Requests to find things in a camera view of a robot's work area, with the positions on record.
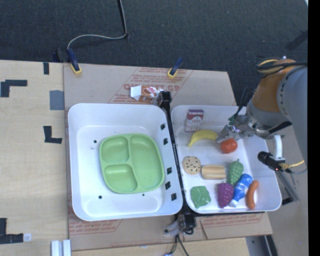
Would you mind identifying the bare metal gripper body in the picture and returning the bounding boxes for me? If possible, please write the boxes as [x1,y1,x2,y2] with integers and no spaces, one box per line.
[228,114,275,140]

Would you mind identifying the orange-red tomato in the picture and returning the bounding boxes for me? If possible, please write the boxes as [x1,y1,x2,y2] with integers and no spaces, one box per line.
[219,137,239,154]

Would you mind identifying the yellow banana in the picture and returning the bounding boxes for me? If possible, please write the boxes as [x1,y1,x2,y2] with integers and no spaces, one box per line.
[187,128,220,148]

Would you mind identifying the red and white carton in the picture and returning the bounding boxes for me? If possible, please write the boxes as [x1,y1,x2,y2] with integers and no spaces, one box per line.
[183,109,205,133]

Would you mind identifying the white plastic tray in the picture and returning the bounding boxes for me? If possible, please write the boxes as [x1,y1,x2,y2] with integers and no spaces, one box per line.
[67,102,184,222]
[170,104,283,215]

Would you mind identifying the green grapes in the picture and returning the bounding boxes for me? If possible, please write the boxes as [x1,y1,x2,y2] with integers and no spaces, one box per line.
[226,159,245,187]

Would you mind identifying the tan bread loaf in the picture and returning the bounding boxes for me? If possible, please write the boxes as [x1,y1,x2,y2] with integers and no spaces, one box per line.
[200,164,227,181]

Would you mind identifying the tan chocolate chip biscuit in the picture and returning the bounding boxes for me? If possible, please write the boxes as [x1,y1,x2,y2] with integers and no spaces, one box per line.
[181,155,202,176]

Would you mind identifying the blue and white bottle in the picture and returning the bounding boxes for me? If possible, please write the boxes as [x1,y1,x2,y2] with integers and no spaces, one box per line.
[229,173,254,208]

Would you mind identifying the thin black and white rod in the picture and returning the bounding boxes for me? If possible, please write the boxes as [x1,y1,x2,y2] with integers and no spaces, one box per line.
[161,99,192,216]

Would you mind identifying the purple grapes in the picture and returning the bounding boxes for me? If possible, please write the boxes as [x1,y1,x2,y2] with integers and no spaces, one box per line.
[216,182,235,209]

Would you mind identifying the orange sausage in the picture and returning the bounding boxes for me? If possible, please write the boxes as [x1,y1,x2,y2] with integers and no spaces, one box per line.
[245,180,260,210]

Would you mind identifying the green lettuce leaf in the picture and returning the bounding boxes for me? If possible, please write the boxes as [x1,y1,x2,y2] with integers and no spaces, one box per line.
[189,185,212,209]

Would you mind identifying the green divided plate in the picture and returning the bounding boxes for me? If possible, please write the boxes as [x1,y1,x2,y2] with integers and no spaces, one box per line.
[98,132,166,195]

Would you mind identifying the white and orange carton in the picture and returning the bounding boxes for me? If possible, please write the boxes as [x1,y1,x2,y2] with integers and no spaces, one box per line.
[129,84,165,104]

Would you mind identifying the brown cardboard board, red print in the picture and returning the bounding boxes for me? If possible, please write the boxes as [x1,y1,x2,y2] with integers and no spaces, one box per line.
[62,62,274,251]

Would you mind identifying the black cylinder on white bracket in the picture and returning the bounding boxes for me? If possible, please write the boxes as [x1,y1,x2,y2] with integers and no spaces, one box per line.
[257,134,292,174]

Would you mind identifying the black block with thin wires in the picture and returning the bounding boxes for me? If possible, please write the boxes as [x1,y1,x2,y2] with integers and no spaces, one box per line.
[182,212,198,232]
[158,90,173,109]

